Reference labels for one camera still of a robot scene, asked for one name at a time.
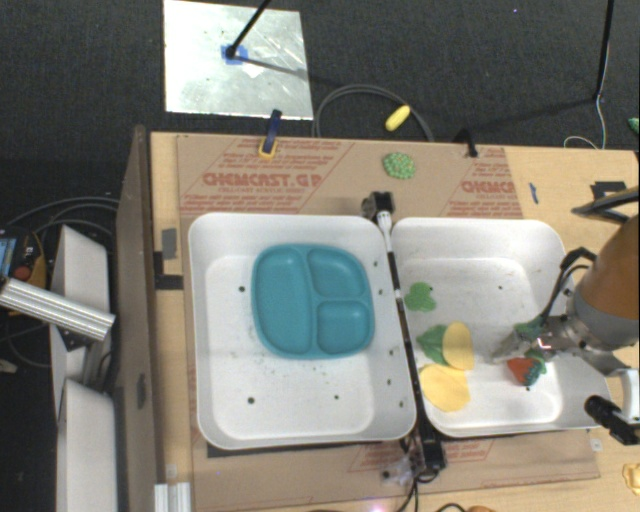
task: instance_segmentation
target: white tray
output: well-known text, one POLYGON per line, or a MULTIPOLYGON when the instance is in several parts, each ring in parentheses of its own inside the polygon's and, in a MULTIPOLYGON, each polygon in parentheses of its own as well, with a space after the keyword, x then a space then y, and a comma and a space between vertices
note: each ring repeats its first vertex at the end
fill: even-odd
POLYGON ((399 439, 415 404, 377 227, 359 217, 212 213, 189 231, 197 410, 212 444, 243 449, 399 439), (326 244, 349 251, 369 279, 375 334, 349 357, 292 360, 259 341, 251 272, 268 247, 326 244))
MULTIPOLYGON (((582 359, 557 357, 529 390, 506 364, 487 362, 516 322, 533 319, 547 303, 564 257, 555 231, 537 221, 404 219, 392 240, 404 293, 426 282, 437 302, 429 313, 407 311, 418 368, 431 362, 415 342, 429 327, 459 320, 473 337, 471 402, 444 413, 424 400, 438 430, 471 437, 596 426, 584 402, 593 394, 608 398, 609 391, 582 359)), ((560 295, 552 314, 564 311, 565 300, 560 295)))

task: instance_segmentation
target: red button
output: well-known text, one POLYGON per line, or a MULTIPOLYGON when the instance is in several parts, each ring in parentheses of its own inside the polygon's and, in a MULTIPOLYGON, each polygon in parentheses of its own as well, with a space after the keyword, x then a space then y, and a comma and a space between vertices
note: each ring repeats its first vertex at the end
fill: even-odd
POLYGON ((31 277, 31 269, 22 265, 13 271, 13 277, 20 279, 20 281, 26 281, 31 277))

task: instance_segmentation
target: teal plate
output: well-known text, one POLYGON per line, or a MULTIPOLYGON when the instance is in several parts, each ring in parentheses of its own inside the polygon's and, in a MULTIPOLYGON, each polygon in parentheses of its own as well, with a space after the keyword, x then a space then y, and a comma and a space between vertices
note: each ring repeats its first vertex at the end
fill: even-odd
POLYGON ((264 250, 253 267, 251 305, 260 341, 283 357, 348 356, 373 337, 367 275, 353 255, 335 247, 264 250))

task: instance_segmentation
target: dark floor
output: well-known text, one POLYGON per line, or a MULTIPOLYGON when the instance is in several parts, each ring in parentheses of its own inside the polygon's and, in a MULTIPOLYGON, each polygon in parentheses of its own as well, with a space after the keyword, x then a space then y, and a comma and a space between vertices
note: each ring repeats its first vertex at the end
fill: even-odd
MULTIPOLYGON (((592 95, 605 0, 273 5, 301 12, 315 107, 337 86, 370 83, 406 98, 438 141, 466 127, 481 143, 562 146, 576 134, 601 143, 592 95)), ((118 197, 135 124, 264 130, 263 120, 164 112, 161 0, 23 0, 5 2, 0 13, 0 225, 58 199, 118 197)), ((616 2, 602 102, 607 148, 638 149, 627 119, 638 116, 639 28, 639 3, 616 2)), ((392 108, 385 100, 341 101, 323 117, 325 136, 390 137, 382 128, 392 108)), ((281 130, 306 136, 310 125, 285 122, 281 130)), ((391 137, 422 138, 412 123, 391 137)), ((33 229, 46 219, 21 225, 33 229)), ((9 327, 28 323, 12 319, 9 327)), ((15 345, 46 361, 46 339, 37 334, 15 345)), ((2 341, 0 358, 17 361, 2 341)), ((0 443, 0 510, 53 510, 46 370, 20 364, 17 374, 0 374, 0 443)))

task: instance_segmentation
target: black pole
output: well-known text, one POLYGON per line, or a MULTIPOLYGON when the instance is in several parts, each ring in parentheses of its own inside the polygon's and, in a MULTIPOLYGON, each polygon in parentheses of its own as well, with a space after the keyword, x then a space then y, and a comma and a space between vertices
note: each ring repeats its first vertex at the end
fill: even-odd
POLYGON ((227 59, 233 59, 236 56, 236 52, 238 51, 238 46, 240 46, 240 43, 242 43, 242 40, 249 33, 249 30, 253 28, 253 26, 256 24, 256 21, 258 21, 258 18, 262 15, 264 10, 267 8, 267 6, 270 3, 271 3, 271 0, 264 0, 262 4, 260 4, 260 7, 258 7, 258 10, 251 17, 251 19, 249 20, 249 23, 247 23, 247 26, 242 29, 242 32, 240 32, 240 35, 238 36, 238 38, 233 42, 231 46, 227 47, 227 49, 224 51, 224 54, 227 57, 227 59))
POLYGON ((607 63, 607 53, 609 51, 609 38, 611 37, 611 22, 613 21, 613 4, 615 0, 607 2, 607 17, 604 21, 604 33, 602 34, 602 48, 600 49, 600 69, 598 70, 598 85, 593 99, 597 99, 602 92, 602 82, 604 82, 604 72, 607 63))

